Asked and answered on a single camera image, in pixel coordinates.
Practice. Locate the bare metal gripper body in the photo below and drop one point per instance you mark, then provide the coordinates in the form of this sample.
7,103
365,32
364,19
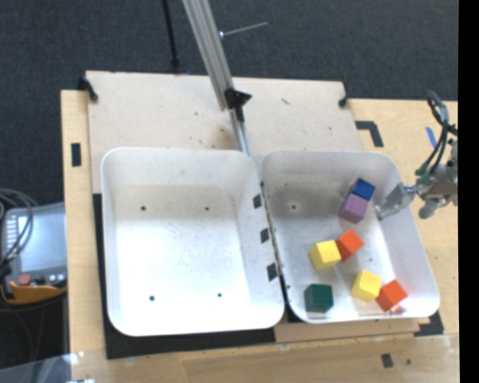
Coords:
443,186

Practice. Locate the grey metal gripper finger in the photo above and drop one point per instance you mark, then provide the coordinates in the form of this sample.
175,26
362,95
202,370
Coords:
429,210
395,202

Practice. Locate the blue cube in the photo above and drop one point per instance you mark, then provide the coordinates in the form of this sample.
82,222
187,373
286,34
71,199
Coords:
363,189

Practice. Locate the purple cube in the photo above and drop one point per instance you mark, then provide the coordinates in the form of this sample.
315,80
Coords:
353,209

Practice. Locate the orange cube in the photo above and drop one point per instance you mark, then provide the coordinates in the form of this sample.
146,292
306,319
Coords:
351,242
391,294

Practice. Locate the yellow cube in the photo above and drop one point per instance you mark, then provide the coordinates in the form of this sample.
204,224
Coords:
324,254
365,285

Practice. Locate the white plastic tray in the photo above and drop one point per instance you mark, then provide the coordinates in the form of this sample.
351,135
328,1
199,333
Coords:
183,253
303,222

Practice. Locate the green cube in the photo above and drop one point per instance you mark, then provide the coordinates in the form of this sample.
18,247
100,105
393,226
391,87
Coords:
318,297

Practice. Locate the pale wooden board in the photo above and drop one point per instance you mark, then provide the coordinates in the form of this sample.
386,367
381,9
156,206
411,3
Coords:
159,110

